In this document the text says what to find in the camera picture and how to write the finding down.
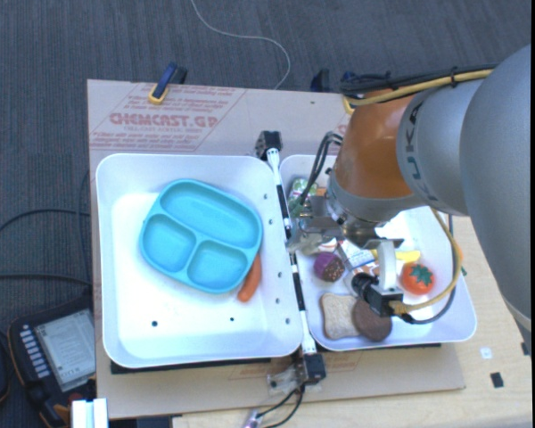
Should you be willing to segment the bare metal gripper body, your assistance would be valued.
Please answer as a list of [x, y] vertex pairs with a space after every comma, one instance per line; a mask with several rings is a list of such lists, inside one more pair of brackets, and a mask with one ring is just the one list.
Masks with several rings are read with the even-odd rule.
[[358, 247], [371, 248], [382, 240], [376, 233], [378, 222], [357, 218], [345, 210], [334, 198], [309, 197], [308, 207], [300, 213], [298, 234], [300, 241], [322, 243], [326, 238], [348, 240]]

